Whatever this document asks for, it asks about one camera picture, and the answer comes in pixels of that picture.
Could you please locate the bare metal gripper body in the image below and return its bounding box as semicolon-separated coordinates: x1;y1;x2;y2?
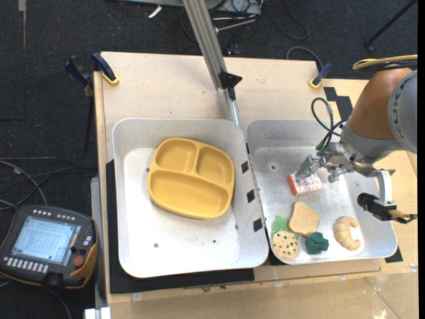
317;142;380;179

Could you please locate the orange and white packet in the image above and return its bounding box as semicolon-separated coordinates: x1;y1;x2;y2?
287;172;324;197

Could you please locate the white plastic tray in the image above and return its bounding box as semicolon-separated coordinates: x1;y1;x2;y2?
246;119;398;266
112;117;270;279

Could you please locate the tan bread slice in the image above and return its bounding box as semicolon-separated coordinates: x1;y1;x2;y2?
287;201;321;237

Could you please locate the beige croissant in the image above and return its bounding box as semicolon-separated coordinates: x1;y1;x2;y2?
333;215;363;252

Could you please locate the green lettuce leaf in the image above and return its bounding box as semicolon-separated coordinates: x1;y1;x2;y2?
270;215;300;241

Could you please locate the green broccoli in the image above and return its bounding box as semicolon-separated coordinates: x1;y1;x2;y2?
305;231;330;255

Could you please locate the tan spotted biscuit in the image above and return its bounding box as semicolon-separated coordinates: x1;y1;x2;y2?
271;230;300;260

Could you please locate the yellow divided plate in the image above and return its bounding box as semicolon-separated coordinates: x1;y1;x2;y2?
147;137;236;220

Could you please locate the pale wood board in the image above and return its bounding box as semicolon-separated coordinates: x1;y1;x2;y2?
94;51;382;305

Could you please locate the black cylinder on white bracket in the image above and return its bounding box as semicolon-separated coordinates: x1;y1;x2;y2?
357;169;398;222

